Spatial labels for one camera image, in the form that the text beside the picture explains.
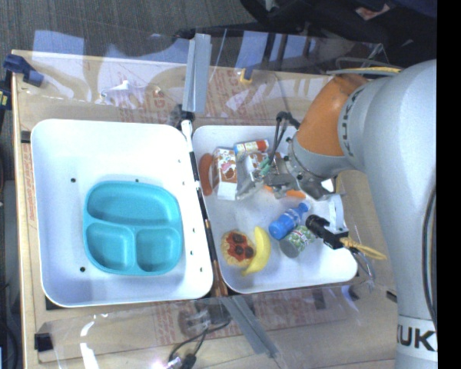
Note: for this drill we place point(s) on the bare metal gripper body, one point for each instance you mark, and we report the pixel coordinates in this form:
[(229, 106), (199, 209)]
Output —
[(286, 177)]

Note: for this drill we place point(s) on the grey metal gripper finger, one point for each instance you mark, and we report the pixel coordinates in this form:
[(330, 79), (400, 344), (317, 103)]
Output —
[(246, 187), (251, 163)]

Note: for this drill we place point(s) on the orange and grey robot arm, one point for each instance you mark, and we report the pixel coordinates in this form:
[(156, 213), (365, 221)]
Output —
[(392, 137)]

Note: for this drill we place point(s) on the orange toy carrot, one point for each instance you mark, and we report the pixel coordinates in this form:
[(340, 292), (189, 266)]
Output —
[(296, 194)]

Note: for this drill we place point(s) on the white and red carton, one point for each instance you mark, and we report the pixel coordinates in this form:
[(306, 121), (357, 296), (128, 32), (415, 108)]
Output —
[(224, 175)]

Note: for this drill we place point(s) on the orange-red toy sausage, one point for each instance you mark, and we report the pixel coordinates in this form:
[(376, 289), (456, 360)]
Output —
[(205, 175)]

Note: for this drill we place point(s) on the blue plastic bottle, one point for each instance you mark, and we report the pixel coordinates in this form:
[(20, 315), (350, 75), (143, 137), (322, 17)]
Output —
[(286, 223)]

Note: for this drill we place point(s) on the toy pizza slice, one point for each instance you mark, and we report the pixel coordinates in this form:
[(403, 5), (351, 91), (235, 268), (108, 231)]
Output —
[(238, 248)]

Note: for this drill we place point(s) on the green and white can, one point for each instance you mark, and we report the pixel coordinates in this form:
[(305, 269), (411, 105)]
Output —
[(296, 241)]

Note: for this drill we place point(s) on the yellow banana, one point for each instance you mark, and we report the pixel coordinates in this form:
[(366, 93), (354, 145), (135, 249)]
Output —
[(262, 250)]

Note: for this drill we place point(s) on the white plastic tray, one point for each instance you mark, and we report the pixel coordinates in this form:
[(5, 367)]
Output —
[(315, 271), (61, 221)]

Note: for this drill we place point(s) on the blue divided plate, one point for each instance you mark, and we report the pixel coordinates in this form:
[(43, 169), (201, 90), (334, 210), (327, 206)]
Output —
[(132, 210)]

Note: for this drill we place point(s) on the black office chair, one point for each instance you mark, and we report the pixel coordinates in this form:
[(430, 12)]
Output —
[(292, 2)]

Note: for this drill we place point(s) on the brown cardboard board red print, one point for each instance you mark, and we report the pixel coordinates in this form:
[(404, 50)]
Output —
[(138, 325)]

